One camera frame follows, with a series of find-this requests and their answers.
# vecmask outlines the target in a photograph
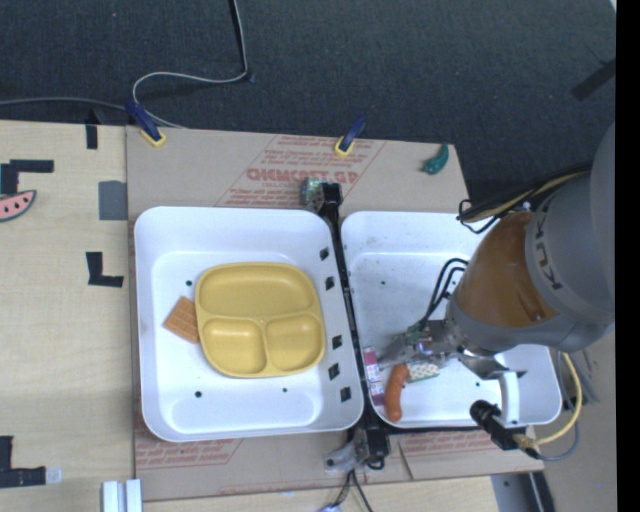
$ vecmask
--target teal object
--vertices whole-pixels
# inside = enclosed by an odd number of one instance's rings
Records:
[[[422,170],[427,174],[438,174],[444,168],[444,166],[447,165],[448,160],[449,146],[443,144],[440,147],[440,151],[438,151],[438,154],[426,161],[426,163],[422,167]]]

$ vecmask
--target yellow cable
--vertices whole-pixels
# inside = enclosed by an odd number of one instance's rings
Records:
[[[571,429],[571,427],[573,427],[575,422],[578,420],[578,416],[580,416],[580,411],[582,410],[582,386],[580,385],[580,377],[578,377],[578,373],[576,372],[576,369],[573,366],[573,362],[571,361],[569,354],[564,352],[562,354],[562,358],[564,359],[565,364],[569,368],[571,379],[573,380],[573,383],[575,384],[575,387],[576,387],[576,407],[573,410],[571,419],[563,428],[558,430],[558,432],[548,437],[543,437],[542,439],[533,439],[531,437],[528,437],[522,434],[513,436],[514,440],[520,445],[520,448],[522,449],[533,448],[536,445],[540,446],[542,444],[547,444],[547,443],[551,443],[552,441],[555,441],[556,439],[565,435]]]

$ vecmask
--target dark background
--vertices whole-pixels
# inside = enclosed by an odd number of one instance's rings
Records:
[[[151,71],[241,69],[229,0],[1,2],[0,103],[124,105]],[[238,0],[255,82],[154,78],[153,113],[190,128],[448,142],[483,200],[593,158],[615,119],[609,0]],[[83,123],[80,103],[0,104],[1,119]],[[127,116],[104,109],[108,121]]]

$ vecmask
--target table surface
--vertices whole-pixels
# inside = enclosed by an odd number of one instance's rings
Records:
[[[102,482],[134,477],[129,289],[89,286],[86,252],[105,275],[128,276],[128,223],[98,216],[98,183],[126,181],[125,129],[0,121],[0,162],[55,161],[51,174],[21,173],[39,191],[31,209],[0,224],[0,435],[13,467],[59,467],[62,482],[0,491],[2,510],[100,510]],[[314,511],[335,489],[147,502],[147,511]],[[489,477],[365,486],[375,510],[494,512]],[[363,510],[355,490],[343,510]]]

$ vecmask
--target brown cylinder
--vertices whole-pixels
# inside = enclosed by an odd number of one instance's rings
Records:
[[[524,239],[531,212],[507,215],[486,235],[469,262],[455,295],[470,317],[499,327],[528,327],[557,312],[533,286]]]

